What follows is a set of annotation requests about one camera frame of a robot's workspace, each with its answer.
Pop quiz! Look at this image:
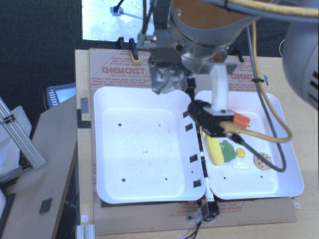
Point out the orange cylinder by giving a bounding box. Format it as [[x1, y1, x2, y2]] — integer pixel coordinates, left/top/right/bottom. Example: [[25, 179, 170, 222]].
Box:
[[233, 112, 251, 129]]

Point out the white fried egg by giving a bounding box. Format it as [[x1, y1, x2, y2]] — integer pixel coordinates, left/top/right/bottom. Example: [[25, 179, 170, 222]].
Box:
[[230, 147, 251, 170]]

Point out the green lettuce leaf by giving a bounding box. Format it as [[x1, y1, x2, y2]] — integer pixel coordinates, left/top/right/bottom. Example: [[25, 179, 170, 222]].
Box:
[[219, 139, 237, 163]]

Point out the thin black and white rod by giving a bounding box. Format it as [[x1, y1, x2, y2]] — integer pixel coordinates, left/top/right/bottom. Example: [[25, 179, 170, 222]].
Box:
[[189, 90, 215, 204]]

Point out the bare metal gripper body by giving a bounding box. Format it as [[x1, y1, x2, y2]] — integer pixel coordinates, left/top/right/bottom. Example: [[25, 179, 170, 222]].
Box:
[[149, 30, 229, 75]]

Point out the white plastic tray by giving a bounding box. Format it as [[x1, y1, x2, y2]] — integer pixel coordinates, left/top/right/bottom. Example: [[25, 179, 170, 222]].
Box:
[[194, 90, 305, 201], [93, 86, 206, 205]]

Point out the yellow corn cob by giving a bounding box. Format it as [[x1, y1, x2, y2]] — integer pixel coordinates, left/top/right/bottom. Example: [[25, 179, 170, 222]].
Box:
[[206, 135, 224, 166]]

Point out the brown cardboard board red print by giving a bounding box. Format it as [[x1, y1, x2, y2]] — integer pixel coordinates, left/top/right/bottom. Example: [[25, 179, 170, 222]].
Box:
[[89, 48, 298, 236]]

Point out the brown chocolate chip biscuit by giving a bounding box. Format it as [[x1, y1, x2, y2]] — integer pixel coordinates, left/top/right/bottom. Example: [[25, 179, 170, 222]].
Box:
[[253, 152, 272, 172]]

